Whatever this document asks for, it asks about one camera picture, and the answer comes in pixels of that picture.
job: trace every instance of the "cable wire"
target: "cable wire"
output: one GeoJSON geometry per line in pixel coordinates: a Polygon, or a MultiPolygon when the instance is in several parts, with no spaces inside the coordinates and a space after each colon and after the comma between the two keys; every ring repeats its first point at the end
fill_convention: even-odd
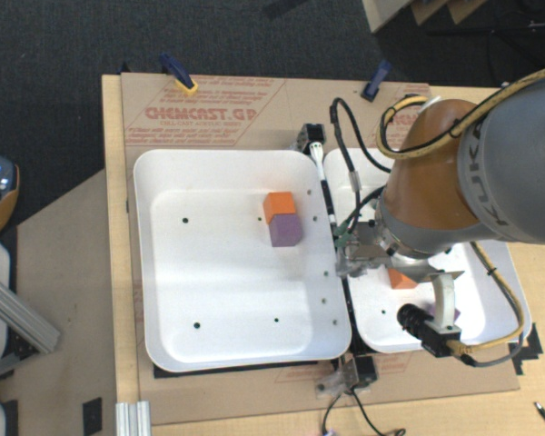
{"type": "MultiPolygon", "coordinates": [[[[355,166],[353,165],[353,161],[351,156],[349,155],[349,152],[347,151],[347,147],[345,146],[345,142],[343,141],[342,136],[342,129],[339,124],[339,115],[337,113],[337,106],[338,105],[346,105],[346,111],[349,110],[349,106],[345,103],[345,101],[339,97],[335,98],[329,107],[329,116],[331,118],[331,122],[333,124],[333,129],[335,133],[335,141],[337,141],[337,145],[339,146],[339,150],[341,150],[343,155],[343,160],[345,161],[345,165],[347,166],[347,170],[349,171],[350,175],[354,175],[355,172],[355,166]]],[[[361,203],[361,195],[359,189],[355,188],[355,207],[357,208],[361,203]]],[[[355,230],[355,227],[357,226],[357,222],[359,222],[359,213],[354,215],[352,225],[347,229],[347,233],[351,234],[355,230]]]]}
{"type": "Polygon", "coordinates": [[[387,127],[393,117],[403,108],[407,108],[408,106],[413,106],[417,104],[424,104],[428,100],[427,97],[419,95],[406,96],[399,102],[388,108],[381,117],[380,127],[378,128],[376,137],[377,147],[385,156],[397,160],[405,160],[408,158],[415,158],[429,154],[434,150],[442,147],[443,145],[449,143],[453,139],[459,138],[462,132],[464,132],[471,125],[481,121],[495,106],[497,106],[501,102],[504,102],[507,98],[515,95],[521,89],[524,89],[529,85],[535,84],[542,79],[545,79],[545,69],[542,69],[533,74],[529,74],[521,78],[520,80],[501,88],[499,91],[483,100],[470,112],[465,114],[448,130],[446,130],[442,134],[437,135],[430,141],[424,144],[408,147],[406,149],[394,150],[388,145],[386,137],[387,127]]]}
{"type": "MultiPolygon", "coordinates": [[[[515,306],[514,300],[510,297],[508,292],[504,291],[504,289],[502,288],[502,286],[500,284],[497,283],[497,285],[499,286],[500,291],[503,293],[503,295],[506,297],[507,301],[509,302],[509,305],[510,305],[511,309],[515,312],[515,315],[517,315],[517,320],[518,320],[519,319],[519,314],[517,312],[517,308],[515,306]]],[[[479,361],[475,360],[473,357],[471,357],[470,355],[466,355],[466,354],[462,355],[461,357],[456,357],[456,358],[459,359],[461,362],[463,362],[463,363],[465,363],[467,365],[470,365],[471,367],[488,368],[488,367],[491,367],[491,366],[498,365],[500,363],[504,363],[506,361],[509,361],[513,357],[517,356],[517,354],[520,352],[520,350],[523,347],[523,340],[524,340],[524,334],[521,333],[519,335],[519,339],[517,340],[517,344],[515,345],[515,347],[513,347],[512,350],[508,354],[500,357],[499,359],[494,359],[494,360],[487,361],[487,362],[479,362],[479,361]]]]}
{"type": "MultiPolygon", "coordinates": [[[[348,391],[344,391],[342,393],[340,393],[335,399],[333,399],[333,401],[329,404],[329,407],[327,407],[327,410],[325,411],[325,414],[323,415],[323,420],[322,420],[322,425],[321,425],[321,431],[322,431],[322,435],[325,435],[327,434],[327,419],[329,418],[329,412],[331,411],[331,409],[333,408],[333,406],[337,403],[337,401],[343,396],[343,394],[345,395],[348,395],[348,396],[352,396],[355,401],[357,402],[357,405],[358,407],[360,408],[360,410],[362,411],[362,415],[363,415],[363,418],[365,419],[365,421],[367,422],[368,425],[370,425],[370,427],[372,428],[372,430],[375,431],[375,433],[378,435],[378,436],[386,436],[385,433],[382,433],[381,431],[379,431],[372,423],[372,421],[370,420],[370,417],[368,417],[367,413],[365,412],[365,409],[363,408],[363,404],[362,404],[362,401],[360,400],[360,398],[358,397],[357,393],[355,392],[355,386],[352,386],[348,391]]],[[[405,428],[401,428],[399,430],[396,430],[395,433],[393,433],[393,436],[404,436],[406,434],[406,429],[405,428]]]]}
{"type": "Polygon", "coordinates": [[[355,138],[357,139],[357,143],[362,149],[362,152],[365,155],[365,157],[372,163],[373,166],[375,166],[379,170],[382,170],[385,173],[390,173],[391,168],[388,168],[387,166],[384,166],[383,164],[379,163],[375,158],[372,157],[370,152],[367,150],[367,147],[365,146],[365,143],[363,142],[360,127],[357,125],[357,121],[355,120],[355,116],[353,115],[353,111],[350,108],[350,106],[347,105],[347,103],[341,98],[335,99],[335,101],[337,104],[340,104],[343,107],[343,110],[345,110],[345,113],[349,116],[349,120],[353,128],[353,132],[355,133],[355,138]]]}
{"type": "Polygon", "coordinates": [[[349,222],[356,214],[359,215],[359,213],[362,211],[362,208],[367,205],[372,200],[377,199],[381,194],[385,186],[378,187],[377,189],[374,189],[370,193],[368,193],[365,197],[363,197],[363,200],[357,205],[351,213],[345,218],[346,222],[349,222]]]}
{"type": "Polygon", "coordinates": [[[519,336],[519,345],[518,346],[522,345],[522,334],[523,334],[523,326],[524,326],[524,313],[523,313],[522,307],[520,305],[519,299],[517,298],[517,296],[515,295],[513,290],[510,288],[510,286],[507,284],[505,279],[499,274],[497,269],[492,266],[492,263],[491,263],[491,260],[490,260],[489,256],[484,252],[482,247],[476,242],[471,242],[471,247],[472,247],[472,250],[476,253],[479,260],[482,262],[483,266],[487,269],[488,275],[491,276],[492,279],[494,280],[494,282],[497,283],[500,290],[503,292],[503,294],[507,298],[507,300],[509,302],[509,305],[511,306],[511,308],[515,312],[515,315],[517,317],[517,323],[518,323],[517,328],[513,332],[511,332],[511,333],[509,333],[509,334],[507,334],[505,336],[502,336],[502,337],[500,337],[498,339],[483,342],[481,344],[467,345],[464,342],[457,341],[457,340],[446,341],[446,345],[452,350],[454,355],[460,357],[461,360],[463,362],[467,363],[467,364],[470,364],[472,366],[477,366],[475,364],[476,361],[474,361],[474,359],[468,358],[469,354],[471,354],[473,352],[481,351],[483,349],[489,349],[490,347],[494,347],[494,346],[499,345],[499,344],[503,344],[503,343],[508,342],[512,338],[517,337],[517,336],[519,336]]]}

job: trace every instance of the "white tray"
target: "white tray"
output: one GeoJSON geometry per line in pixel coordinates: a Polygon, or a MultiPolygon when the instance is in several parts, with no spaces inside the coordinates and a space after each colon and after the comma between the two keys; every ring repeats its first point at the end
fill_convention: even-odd
{"type": "MultiPolygon", "coordinates": [[[[362,182],[362,197],[384,185],[388,174],[375,168],[360,149],[349,150],[353,164],[362,182]]],[[[391,160],[378,150],[370,153],[380,163],[391,166],[391,160]]],[[[348,171],[339,150],[331,151],[324,161],[327,182],[331,189],[337,222],[343,221],[354,208],[354,195],[348,171]]],[[[360,223],[373,218],[370,205],[362,210],[360,223]]],[[[482,244],[495,266],[517,294],[525,312],[525,336],[530,331],[531,319],[519,278],[515,272],[506,243],[488,241],[482,244]]],[[[482,268],[468,244],[456,244],[448,254],[430,258],[430,264],[446,271],[465,271],[455,282],[456,308],[461,313],[456,324],[462,329],[461,339],[481,343],[512,332],[517,327],[516,317],[506,299],[482,268]]],[[[359,278],[348,280],[357,327],[363,341],[378,352],[408,352],[419,350],[420,341],[405,332],[396,315],[405,303],[414,303],[429,310],[434,304],[430,282],[412,290],[393,290],[385,268],[370,270],[359,278]]]]}
{"type": "Polygon", "coordinates": [[[315,166],[293,151],[152,150],[134,167],[145,344],[169,372],[329,360],[351,340],[315,166]],[[268,192],[303,238],[273,248],[268,192]]]}

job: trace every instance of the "orange object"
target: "orange object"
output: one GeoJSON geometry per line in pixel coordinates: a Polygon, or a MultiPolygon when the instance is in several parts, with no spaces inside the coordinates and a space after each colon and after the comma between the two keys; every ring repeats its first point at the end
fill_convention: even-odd
{"type": "Polygon", "coordinates": [[[267,224],[270,224],[276,214],[297,213],[291,193],[268,193],[263,208],[267,224]]]}
{"type": "Polygon", "coordinates": [[[414,280],[393,268],[388,268],[388,274],[390,275],[392,289],[413,289],[418,285],[414,280]]]}

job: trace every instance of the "purple block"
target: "purple block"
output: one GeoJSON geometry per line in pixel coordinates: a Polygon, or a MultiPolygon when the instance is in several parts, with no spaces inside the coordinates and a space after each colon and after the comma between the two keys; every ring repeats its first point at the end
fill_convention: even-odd
{"type": "Polygon", "coordinates": [[[276,214],[269,224],[272,247],[293,247],[302,239],[302,227],[296,213],[276,214]]]}

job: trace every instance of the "yellow cable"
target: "yellow cable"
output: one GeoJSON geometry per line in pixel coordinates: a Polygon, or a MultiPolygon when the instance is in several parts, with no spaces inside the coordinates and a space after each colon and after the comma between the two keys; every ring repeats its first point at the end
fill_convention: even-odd
{"type": "MultiPolygon", "coordinates": [[[[491,259],[489,256],[484,252],[482,247],[478,243],[471,243],[473,245],[473,248],[475,252],[477,252],[477,255],[480,256],[481,260],[483,261],[483,264],[485,266],[491,266],[491,259]]],[[[475,345],[467,345],[464,342],[457,341],[457,340],[451,340],[446,341],[446,345],[451,349],[451,351],[457,355],[461,356],[463,354],[471,354],[476,351],[481,351],[483,349],[489,349],[490,347],[494,347],[496,345],[503,344],[505,342],[510,341],[511,339],[520,336],[520,334],[523,331],[523,326],[525,322],[525,314],[523,313],[522,306],[520,305],[519,299],[515,295],[515,293],[512,291],[510,286],[507,284],[507,282],[504,280],[504,278],[497,272],[497,270],[493,270],[490,275],[494,278],[496,282],[498,282],[502,288],[507,292],[507,294],[511,297],[513,300],[513,303],[515,305],[515,309],[517,310],[517,317],[518,317],[518,325],[517,328],[498,339],[494,339],[492,341],[483,342],[481,344],[475,344],[475,345]]]]}
{"type": "MultiPolygon", "coordinates": [[[[457,124],[455,124],[451,129],[449,129],[446,132],[446,134],[442,136],[440,139],[433,142],[432,144],[425,145],[419,149],[412,150],[410,152],[389,150],[383,143],[381,131],[380,131],[380,128],[378,128],[377,137],[376,137],[376,143],[377,143],[378,149],[380,149],[380,152],[384,154],[385,156],[389,158],[394,158],[396,160],[405,160],[408,158],[415,158],[418,156],[424,156],[425,154],[430,154],[431,152],[447,144],[451,140],[460,137],[460,134],[464,132],[466,128],[480,121],[500,102],[505,101],[507,98],[516,94],[521,89],[524,89],[525,87],[531,84],[535,84],[541,79],[545,79],[545,69],[542,69],[533,74],[529,74],[528,76],[521,78],[519,81],[515,81],[514,83],[509,84],[506,87],[503,87],[502,89],[500,89],[499,91],[497,91],[496,93],[494,93],[493,95],[491,95],[490,97],[482,101],[476,108],[474,108],[468,114],[466,114],[457,124]]],[[[396,115],[396,113],[398,113],[399,110],[407,106],[410,106],[412,104],[417,104],[422,99],[427,100],[426,97],[415,97],[415,96],[406,97],[400,100],[394,106],[390,107],[386,111],[386,113],[383,115],[383,119],[384,119],[383,123],[387,126],[387,124],[391,121],[393,116],[396,115]]]]}

